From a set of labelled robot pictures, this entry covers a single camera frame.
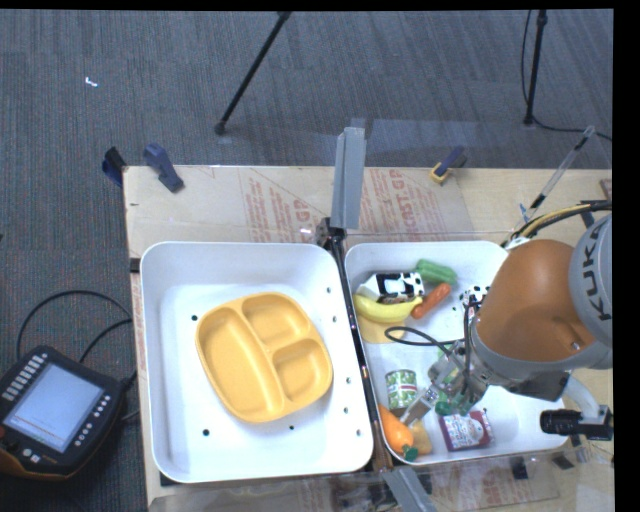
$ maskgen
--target can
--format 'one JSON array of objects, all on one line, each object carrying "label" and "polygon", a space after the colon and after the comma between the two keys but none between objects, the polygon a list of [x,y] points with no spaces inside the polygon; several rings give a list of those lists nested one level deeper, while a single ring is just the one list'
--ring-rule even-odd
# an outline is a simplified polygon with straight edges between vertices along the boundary
[{"label": "can", "polygon": [[387,383],[389,410],[402,414],[418,394],[416,372],[407,369],[394,370],[387,373],[384,378]]}]

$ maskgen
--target toy banana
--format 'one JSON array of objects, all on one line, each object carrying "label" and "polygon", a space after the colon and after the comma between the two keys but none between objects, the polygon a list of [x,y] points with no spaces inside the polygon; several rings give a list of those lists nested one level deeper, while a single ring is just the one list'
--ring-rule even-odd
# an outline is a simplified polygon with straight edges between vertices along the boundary
[{"label": "toy banana", "polygon": [[411,310],[420,303],[422,303],[422,297],[416,297],[409,302],[382,304],[358,293],[353,295],[353,307],[356,313],[367,320],[382,324],[402,322],[411,314]]}]

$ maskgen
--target orange sausage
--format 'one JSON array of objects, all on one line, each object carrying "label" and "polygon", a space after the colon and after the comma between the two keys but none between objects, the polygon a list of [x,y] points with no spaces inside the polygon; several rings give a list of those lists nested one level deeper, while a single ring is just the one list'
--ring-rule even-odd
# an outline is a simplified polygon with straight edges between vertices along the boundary
[{"label": "orange sausage", "polygon": [[419,320],[428,311],[431,311],[438,304],[440,304],[447,295],[451,293],[451,285],[449,283],[440,283],[422,300],[422,303],[418,304],[411,310],[411,316],[416,320]]}]

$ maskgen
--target black pole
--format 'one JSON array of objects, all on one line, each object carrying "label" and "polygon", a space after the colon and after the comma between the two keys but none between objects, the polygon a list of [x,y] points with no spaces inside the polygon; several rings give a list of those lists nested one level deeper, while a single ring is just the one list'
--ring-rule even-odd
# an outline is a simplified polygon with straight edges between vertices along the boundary
[{"label": "black pole", "polygon": [[216,134],[222,135],[224,133],[225,124],[227,124],[227,121],[231,117],[231,114],[233,113],[233,110],[236,108],[236,105],[238,104],[238,101],[240,101],[240,98],[242,98],[242,95],[244,94],[245,89],[249,86],[249,83],[251,82],[251,79],[253,78],[253,75],[255,74],[255,72],[260,67],[260,63],[262,62],[262,59],[264,59],[265,55],[269,51],[269,48],[271,47],[271,44],[273,43],[273,41],[275,40],[276,36],[278,35],[278,32],[280,32],[280,29],[282,28],[282,25],[284,25],[285,22],[289,19],[289,16],[291,15],[291,12],[292,11],[279,11],[278,12],[278,21],[276,22],[275,26],[273,27],[273,30],[271,31],[271,34],[269,34],[269,37],[267,38],[267,40],[265,41],[264,45],[262,46],[262,49],[260,50],[260,53],[258,54],[258,56],[256,57],[255,61],[251,65],[251,68],[249,69],[249,72],[244,77],[244,80],[242,81],[242,84],[240,84],[240,88],[238,89],[238,91],[236,92],[235,96],[231,100],[231,103],[227,107],[227,110],[225,111],[224,115],[222,116],[220,121],[218,121],[218,123],[214,127],[214,131],[216,132]]},{"label": "black pole", "polygon": [[524,116],[524,124],[533,123],[533,98],[536,95],[536,82],[538,80],[538,64],[540,62],[540,48],[542,47],[542,32],[547,24],[547,10],[538,11],[538,31],[536,33],[536,45],[533,51],[533,65],[531,66],[531,81],[529,83],[529,96],[527,97],[527,113]]}]

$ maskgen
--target yellow plate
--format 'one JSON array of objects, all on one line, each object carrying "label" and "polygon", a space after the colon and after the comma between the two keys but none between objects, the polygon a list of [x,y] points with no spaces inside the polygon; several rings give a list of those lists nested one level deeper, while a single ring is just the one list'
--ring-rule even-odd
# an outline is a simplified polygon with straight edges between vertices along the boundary
[{"label": "yellow plate", "polygon": [[331,358],[310,318],[277,292],[240,297],[205,313],[196,347],[222,403],[252,423],[306,407],[333,379]]}]

